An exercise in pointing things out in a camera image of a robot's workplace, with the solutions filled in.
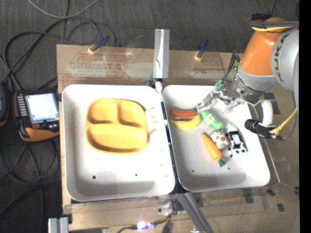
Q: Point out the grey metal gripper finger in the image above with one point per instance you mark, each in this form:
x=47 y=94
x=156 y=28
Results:
x=208 y=101
x=232 y=105

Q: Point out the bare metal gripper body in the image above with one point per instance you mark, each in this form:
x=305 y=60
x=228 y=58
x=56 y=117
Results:
x=243 y=93

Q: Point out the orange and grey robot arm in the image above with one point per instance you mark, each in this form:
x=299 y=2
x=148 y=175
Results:
x=261 y=54

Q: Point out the green plastic bottle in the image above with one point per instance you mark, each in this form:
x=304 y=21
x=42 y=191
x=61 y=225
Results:
x=213 y=120

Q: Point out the red toy sausage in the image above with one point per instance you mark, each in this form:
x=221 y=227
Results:
x=182 y=112

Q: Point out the yellow banana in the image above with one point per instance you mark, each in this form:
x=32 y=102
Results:
x=187 y=124

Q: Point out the white can orange fruit print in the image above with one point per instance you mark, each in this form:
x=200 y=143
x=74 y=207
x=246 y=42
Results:
x=219 y=139

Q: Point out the black and white carton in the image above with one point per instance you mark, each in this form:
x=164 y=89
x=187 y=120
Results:
x=236 y=144

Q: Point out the brown cardboard board red print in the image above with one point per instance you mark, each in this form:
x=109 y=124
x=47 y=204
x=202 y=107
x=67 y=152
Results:
x=184 y=67

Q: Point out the orange carrot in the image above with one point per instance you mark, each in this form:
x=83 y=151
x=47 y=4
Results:
x=212 y=148

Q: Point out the white plastic tray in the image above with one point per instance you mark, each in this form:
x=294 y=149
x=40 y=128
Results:
x=201 y=176
x=116 y=173

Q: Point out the yellow divided plate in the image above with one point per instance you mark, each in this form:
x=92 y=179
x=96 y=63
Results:
x=116 y=135

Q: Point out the black cylinder on white bracket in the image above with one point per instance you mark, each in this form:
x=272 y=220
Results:
x=258 y=126

